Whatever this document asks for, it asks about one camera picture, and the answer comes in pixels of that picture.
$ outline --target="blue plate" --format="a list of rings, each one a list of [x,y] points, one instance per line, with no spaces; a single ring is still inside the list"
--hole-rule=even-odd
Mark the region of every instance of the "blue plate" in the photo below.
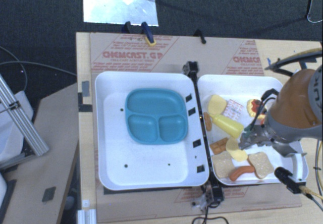
[[[183,140],[188,131],[183,98],[168,89],[136,89],[125,105],[128,132],[143,144],[172,144]]]

